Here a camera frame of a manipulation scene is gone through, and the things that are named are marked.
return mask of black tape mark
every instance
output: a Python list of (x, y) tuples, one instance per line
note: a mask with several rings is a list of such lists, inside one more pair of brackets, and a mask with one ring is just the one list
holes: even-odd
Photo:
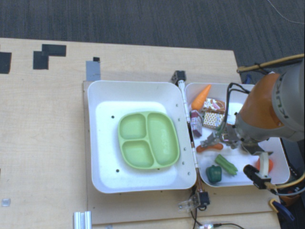
[(100, 58), (98, 58), (98, 57), (93, 57), (93, 61), (95, 61), (95, 62), (101, 62)]
[(0, 74), (10, 72), (11, 52), (0, 52)]
[(48, 52), (49, 56), (66, 57), (66, 45), (43, 44), (42, 51)]
[(66, 57), (66, 45), (43, 44), (42, 51), (34, 51), (33, 69), (48, 70), (49, 56)]
[(47, 52), (34, 51), (33, 69), (34, 70), (49, 69), (49, 56)]

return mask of toy red tomato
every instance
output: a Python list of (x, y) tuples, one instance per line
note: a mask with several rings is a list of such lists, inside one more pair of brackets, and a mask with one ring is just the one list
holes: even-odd
[[(273, 161), (271, 160), (271, 159), (269, 159), (269, 170), (268, 170), (268, 173), (270, 173), (270, 171), (272, 170), (272, 168), (273, 168)], [(260, 169), (260, 166), (261, 166), (261, 162), (260, 162), (260, 160), (258, 159), (257, 160), (257, 162), (255, 163), (255, 167), (256, 167), (256, 169)]]

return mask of green divided plate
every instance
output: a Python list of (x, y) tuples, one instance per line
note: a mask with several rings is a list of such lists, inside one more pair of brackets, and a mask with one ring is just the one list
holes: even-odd
[(123, 116), (119, 143), (126, 163), (137, 169), (173, 165), (179, 158), (178, 137), (172, 120), (161, 112), (136, 112)]

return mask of cardboard box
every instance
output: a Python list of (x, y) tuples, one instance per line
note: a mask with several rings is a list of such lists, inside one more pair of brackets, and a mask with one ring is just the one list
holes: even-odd
[(202, 136), (203, 118), (197, 110), (191, 111), (191, 127), (195, 136)]
[(213, 98), (206, 98), (201, 112), (212, 112), (217, 114), (225, 113), (225, 102)]
[(203, 126), (210, 129), (216, 129), (217, 127), (220, 126), (223, 119), (224, 119), (224, 114), (205, 112), (203, 119)]

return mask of toy cucumber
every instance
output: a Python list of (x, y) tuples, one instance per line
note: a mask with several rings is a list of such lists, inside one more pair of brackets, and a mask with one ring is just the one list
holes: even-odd
[(220, 165), (226, 172), (228, 172), (231, 175), (237, 175), (237, 168), (235, 165), (227, 161), (222, 155), (218, 155), (215, 159), (215, 163)]

